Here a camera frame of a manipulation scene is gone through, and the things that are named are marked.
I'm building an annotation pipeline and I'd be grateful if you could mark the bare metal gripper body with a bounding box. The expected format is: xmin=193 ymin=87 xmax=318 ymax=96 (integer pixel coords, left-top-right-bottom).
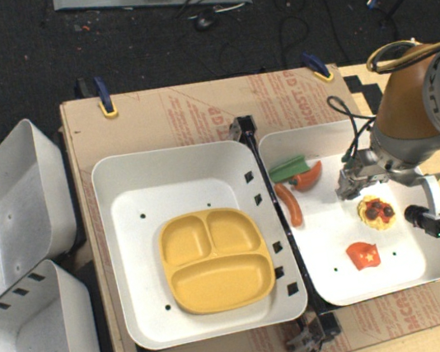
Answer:
xmin=340 ymin=144 xmax=398 ymax=190

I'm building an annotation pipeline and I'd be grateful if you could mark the toy spaghetti with meatballs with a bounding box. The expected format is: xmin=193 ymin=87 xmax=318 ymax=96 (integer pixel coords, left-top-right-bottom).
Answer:
xmin=354 ymin=190 xmax=400 ymax=235

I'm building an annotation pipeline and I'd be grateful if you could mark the red toy chili pepper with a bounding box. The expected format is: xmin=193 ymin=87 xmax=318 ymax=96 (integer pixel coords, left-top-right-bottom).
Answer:
xmin=285 ymin=159 xmax=327 ymax=195

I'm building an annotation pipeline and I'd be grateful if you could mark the white plastic tray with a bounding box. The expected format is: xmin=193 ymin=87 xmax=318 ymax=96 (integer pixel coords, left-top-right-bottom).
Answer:
xmin=255 ymin=103 xmax=440 ymax=317
xmin=87 ymin=127 xmax=314 ymax=352

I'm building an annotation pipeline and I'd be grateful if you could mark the orange toy sausage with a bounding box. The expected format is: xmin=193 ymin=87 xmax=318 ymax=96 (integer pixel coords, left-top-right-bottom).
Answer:
xmin=272 ymin=179 xmax=306 ymax=231

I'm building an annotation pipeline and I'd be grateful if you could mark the green toy pea pod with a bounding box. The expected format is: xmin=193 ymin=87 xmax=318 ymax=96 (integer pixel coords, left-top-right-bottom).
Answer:
xmin=265 ymin=153 xmax=313 ymax=186

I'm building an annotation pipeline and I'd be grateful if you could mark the red packet with yellow stars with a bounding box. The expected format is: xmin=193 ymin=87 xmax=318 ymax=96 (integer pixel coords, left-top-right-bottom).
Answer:
xmin=344 ymin=238 xmax=383 ymax=274

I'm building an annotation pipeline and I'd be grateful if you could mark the thin black rod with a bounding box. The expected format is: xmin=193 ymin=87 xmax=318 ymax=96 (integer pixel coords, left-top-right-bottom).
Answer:
xmin=245 ymin=124 xmax=325 ymax=322

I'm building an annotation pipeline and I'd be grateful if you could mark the yellow divided plate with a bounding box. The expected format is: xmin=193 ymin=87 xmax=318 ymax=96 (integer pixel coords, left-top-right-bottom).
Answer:
xmin=153 ymin=200 xmax=281 ymax=322

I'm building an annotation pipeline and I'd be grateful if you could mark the brown cardboard board red print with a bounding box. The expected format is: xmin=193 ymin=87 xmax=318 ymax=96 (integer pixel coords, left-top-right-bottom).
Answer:
xmin=59 ymin=41 xmax=440 ymax=352

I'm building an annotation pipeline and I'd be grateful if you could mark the black cylinder on white bracket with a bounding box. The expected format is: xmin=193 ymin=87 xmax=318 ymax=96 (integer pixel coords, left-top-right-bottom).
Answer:
xmin=397 ymin=171 xmax=440 ymax=243

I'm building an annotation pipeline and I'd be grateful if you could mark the black block with thin wires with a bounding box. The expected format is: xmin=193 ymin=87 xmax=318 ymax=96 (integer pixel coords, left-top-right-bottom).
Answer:
xmin=228 ymin=113 xmax=260 ymax=145
xmin=280 ymin=309 xmax=345 ymax=352

